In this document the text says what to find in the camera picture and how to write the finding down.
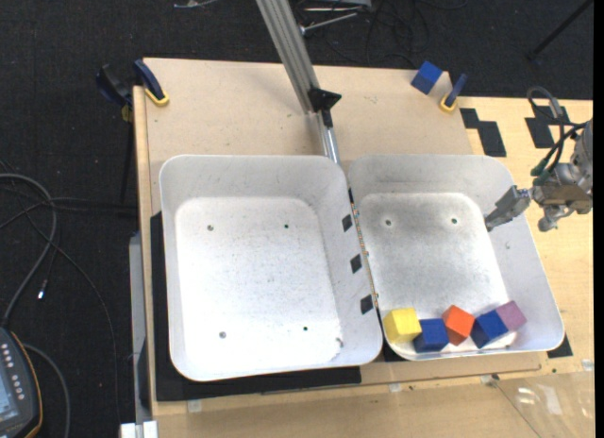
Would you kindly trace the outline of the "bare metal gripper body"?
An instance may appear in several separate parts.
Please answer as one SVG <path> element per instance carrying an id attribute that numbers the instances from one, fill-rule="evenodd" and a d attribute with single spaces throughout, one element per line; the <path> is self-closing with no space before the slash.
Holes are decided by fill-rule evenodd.
<path id="1" fill-rule="evenodd" d="M 572 136 L 575 139 L 570 161 L 543 160 L 542 167 L 532 171 L 532 196 L 544 214 L 586 214 L 593 207 L 593 121 L 564 133 L 555 156 Z"/>

